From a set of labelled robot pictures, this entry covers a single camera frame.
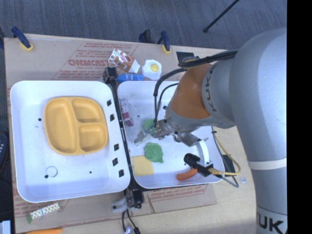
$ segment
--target white tray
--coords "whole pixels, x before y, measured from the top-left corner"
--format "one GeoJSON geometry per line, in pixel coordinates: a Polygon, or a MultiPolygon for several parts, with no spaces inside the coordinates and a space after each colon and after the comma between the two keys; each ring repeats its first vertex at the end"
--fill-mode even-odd
{"type": "MultiPolygon", "coordinates": [[[[176,83],[174,81],[162,82],[158,96],[161,91],[168,85],[176,83]]],[[[155,81],[126,81],[118,87],[119,99],[126,99],[130,106],[130,114],[132,116],[134,126],[127,126],[125,124],[125,134],[127,139],[128,148],[130,151],[130,157],[144,155],[144,146],[147,142],[158,143],[164,153],[163,163],[153,162],[153,175],[147,176],[135,176],[136,181],[140,186],[146,189],[166,188],[166,187],[177,187],[187,185],[197,185],[206,183],[219,182],[221,179],[210,175],[204,177],[200,174],[196,174],[194,177],[178,181],[176,175],[178,173],[186,172],[190,169],[188,165],[184,163],[184,156],[187,153],[191,153],[199,156],[198,148],[188,147],[183,143],[177,143],[174,141],[172,136],[166,136],[162,140],[150,137],[145,142],[136,146],[134,140],[137,134],[143,127],[143,122],[146,119],[155,117],[154,111],[154,89],[155,81]]],[[[165,110],[162,109],[164,105],[168,105],[176,86],[170,87],[164,92],[162,98],[162,106],[158,115],[158,120],[163,119],[165,110]]],[[[194,135],[200,139],[208,138],[205,142],[209,152],[209,159],[214,163],[214,167],[220,171],[224,171],[222,158],[215,145],[212,129],[210,126],[201,127],[200,129],[193,132],[194,135]]]]}
{"type": "Polygon", "coordinates": [[[26,201],[37,203],[120,192],[129,185],[130,172],[113,95],[106,84],[99,81],[21,81],[11,89],[11,109],[17,188],[26,201]],[[103,149],[67,156],[49,146],[43,110],[47,101],[61,96],[88,97],[100,104],[108,127],[108,143],[103,149]],[[57,170],[56,176],[46,178],[49,167],[53,168],[48,172],[57,170]]]}

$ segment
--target carrot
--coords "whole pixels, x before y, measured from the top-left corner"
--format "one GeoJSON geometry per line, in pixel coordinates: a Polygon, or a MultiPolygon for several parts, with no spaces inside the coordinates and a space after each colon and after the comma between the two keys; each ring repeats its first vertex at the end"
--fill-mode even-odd
{"type": "Polygon", "coordinates": [[[59,234],[63,231],[62,228],[46,229],[39,231],[27,232],[26,234],[59,234]]]}
{"type": "Polygon", "coordinates": [[[191,168],[189,171],[185,173],[178,174],[176,178],[177,180],[182,181],[182,180],[186,180],[186,179],[193,177],[196,173],[197,173],[197,169],[191,168]]]}

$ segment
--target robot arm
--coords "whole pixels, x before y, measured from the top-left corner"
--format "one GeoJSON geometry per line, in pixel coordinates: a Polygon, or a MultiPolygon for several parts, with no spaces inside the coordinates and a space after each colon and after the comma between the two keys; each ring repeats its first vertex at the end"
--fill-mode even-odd
{"type": "Polygon", "coordinates": [[[287,231],[286,28],[262,33],[234,58],[183,75],[154,137],[192,146],[200,126],[237,126],[256,190],[257,232],[287,231]]]}

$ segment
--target blue marker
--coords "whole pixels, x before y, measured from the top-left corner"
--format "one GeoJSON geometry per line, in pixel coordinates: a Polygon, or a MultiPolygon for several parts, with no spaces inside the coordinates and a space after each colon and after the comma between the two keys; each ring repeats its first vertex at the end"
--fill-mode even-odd
{"type": "Polygon", "coordinates": [[[127,80],[144,80],[143,75],[122,74],[117,77],[116,81],[122,83],[127,80]]]}

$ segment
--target yellow cheese slice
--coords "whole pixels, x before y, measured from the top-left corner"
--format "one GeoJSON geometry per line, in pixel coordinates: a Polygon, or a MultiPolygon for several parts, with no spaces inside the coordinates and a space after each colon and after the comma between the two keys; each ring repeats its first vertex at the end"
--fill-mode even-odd
{"type": "Polygon", "coordinates": [[[135,176],[146,176],[154,174],[152,162],[148,160],[144,155],[133,156],[132,165],[135,176]]]}

